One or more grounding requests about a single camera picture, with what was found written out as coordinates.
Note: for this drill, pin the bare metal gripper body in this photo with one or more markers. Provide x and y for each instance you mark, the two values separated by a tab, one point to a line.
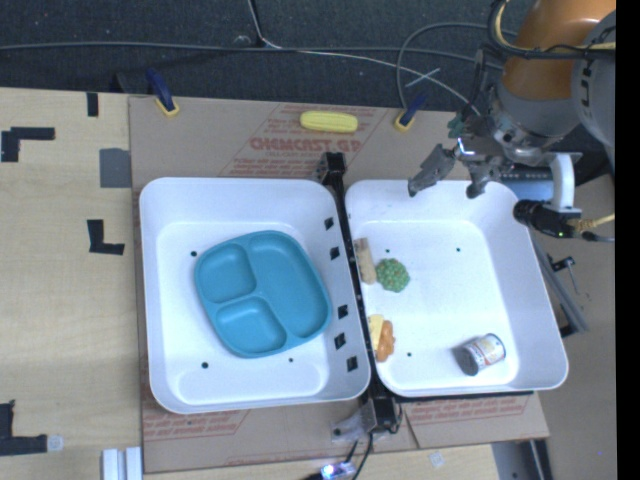
492	145

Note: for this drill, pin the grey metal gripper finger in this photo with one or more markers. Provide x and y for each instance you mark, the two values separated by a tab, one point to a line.
479	180
429	170

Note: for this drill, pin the blue divided plate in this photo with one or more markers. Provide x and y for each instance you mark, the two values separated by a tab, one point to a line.
261	293

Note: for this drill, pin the green peas cluster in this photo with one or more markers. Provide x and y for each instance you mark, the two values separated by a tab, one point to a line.
392	275

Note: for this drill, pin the orange and yellow toy food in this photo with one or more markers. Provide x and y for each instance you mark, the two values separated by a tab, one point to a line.
383	339

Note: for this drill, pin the brown cardboard board red print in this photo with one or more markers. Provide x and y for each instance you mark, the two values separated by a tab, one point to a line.
210	138

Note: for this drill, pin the yellow corn cob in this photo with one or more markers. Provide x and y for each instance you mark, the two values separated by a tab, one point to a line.
328	121

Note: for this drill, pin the tan bread stick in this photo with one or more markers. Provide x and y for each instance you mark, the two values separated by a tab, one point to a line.
366	263

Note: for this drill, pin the black cylinder on white bracket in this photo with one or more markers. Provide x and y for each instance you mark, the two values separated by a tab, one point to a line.
552	203

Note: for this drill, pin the white plastic tray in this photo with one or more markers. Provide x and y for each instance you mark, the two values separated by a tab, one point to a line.
475	293
175	268

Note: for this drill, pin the small white and red can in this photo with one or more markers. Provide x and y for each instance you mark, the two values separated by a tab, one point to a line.
482	353

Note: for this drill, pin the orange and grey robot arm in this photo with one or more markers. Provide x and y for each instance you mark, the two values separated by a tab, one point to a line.
555	43

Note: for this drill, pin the thin black rod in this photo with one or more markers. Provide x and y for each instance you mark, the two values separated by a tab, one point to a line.
356	278

